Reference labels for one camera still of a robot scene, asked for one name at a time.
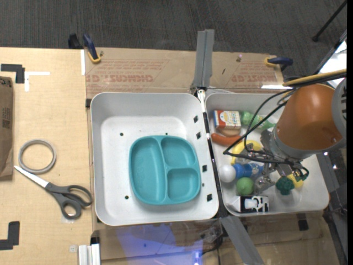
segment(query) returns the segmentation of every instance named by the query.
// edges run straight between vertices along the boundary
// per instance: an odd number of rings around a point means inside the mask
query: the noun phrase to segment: scissors
[[[92,195],[91,193],[84,187],[81,187],[80,185],[68,185],[65,187],[58,187],[57,185],[54,185],[50,182],[45,181],[44,179],[27,172],[23,170],[21,167],[14,166],[14,168],[43,187],[47,192],[49,192],[51,195],[54,196],[56,201],[59,203],[59,206],[61,208],[61,212],[64,215],[66,219],[76,219],[81,216],[82,208],[90,206],[92,204]],[[78,194],[72,193],[72,190],[81,190],[81,192],[85,193],[88,200],[84,200],[81,196]],[[74,210],[74,214],[69,214],[66,212],[65,207],[66,206],[71,206]]]

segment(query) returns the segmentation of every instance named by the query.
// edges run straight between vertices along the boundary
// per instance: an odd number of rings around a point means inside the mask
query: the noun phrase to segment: wooden table
[[[161,63],[165,67],[175,62],[180,68],[176,74],[178,77],[193,77],[194,52],[137,49],[104,51],[106,57],[112,54],[129,60],[141,59],[142,55],[157,56],[157,59],[164,60]],[[51,171],[40,177],[57,185],[80,184],[90,188],[92,163],[89,157],[89,110],[85,107],[86,78],[81,67],[81,51],[0,48],[0,56],[0,63],[21,64],[28,72],[50,73],[48,76],[30,76],[28,92],[25,92],[23,84],[14,85],[14,164],[18,164],[17,155],[22,144],[31,139],[42,138],[54,145],[57,161]],[[223,67],[224,63],[229,63],[234,58],[233,53],[216,53],[214,58],[214,72],[219,76],[212,80],[213,83],[224,82],[228,85],[230,80],[242,80],[242,73],[239,73],[236,63]],[[88,66],[88,69],[91,71],[90,81],[94,81],[99,71],[93,75],[92,68]],[[150,66],[149,70],[152,76],[157,71],[154,66]],[[222,73],[229,74],[228,79],[221,78]],[[0,75],[10,76],[15,80],[14,73],[0,72]],[[164,83],[161,81],[162,75],[156,73],[158,81]],[[104,72],[100,78],[105,79]],[[168,82],[171,84],[171,91],[175,88],[176,81],[177,78],[171,78]],[[32,168],[43,167],[50,159],[49,150],[42,146],[32,146],[24,153],[24,161]],[[0,264],[75,265],[77,246],[89,245],[94,230],[106,229],[104,225],[97,224],[92,207],[86,208],[79,219],[66,220],[54,198],[17,171],[14,171],[12,178],[0,179],[0,193],[0,240],[7,238],[9,222],[20,222],[19,245],[12,250],[0,251]],[[328,226],[320,213],[315,213],[312,217],[309,215],[308,218],[312,229],[310,232],[299,232],[295,228],[295,215],[246,222],[250,237],[266,264],[283,264],[288,260],[292,261],[291,264],[324,264],[324,261],[327,264],[339,264]],[[213,251],[205,254],[204,264],[218,262],[216,253],[217,251]],[[222,264],[242,263],[229,242],[224,243],[220,255]],[[158,259],[159,263],[163,261],[169,264],[170,260],[175,260],[173,256],[169,259],[168,256],[163,258]],[[146,264],[143,258],[135,261],[136,264]],[[102,263],[132,264],[124,259],[106,260]]]

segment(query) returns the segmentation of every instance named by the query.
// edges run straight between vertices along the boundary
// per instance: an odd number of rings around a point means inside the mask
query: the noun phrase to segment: paper bag
[[[0,177],[13,170],[13,83],[0,77]]]

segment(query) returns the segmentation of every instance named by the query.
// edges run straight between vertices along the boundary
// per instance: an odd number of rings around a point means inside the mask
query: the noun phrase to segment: white ball
[[[236,170],[232,165],[223,165],[219,169],[220,179],[225,183],[233,182],[236,178]]]

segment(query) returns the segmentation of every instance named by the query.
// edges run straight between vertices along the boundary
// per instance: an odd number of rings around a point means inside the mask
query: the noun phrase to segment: scissors blade
[[[27,172],[26,170],[23,170],[21,167],[18,166],[13,166],[17,171],[19,171],[20,173],[22,173],[23,175],[25,175],[27,178],[31,179],[32,181],[34,181],[35,183],[39,184],[41,187],[45,188],[47,184],[49,184],[49,182],[47,182],[46,180],[37,177],[36,175]]]

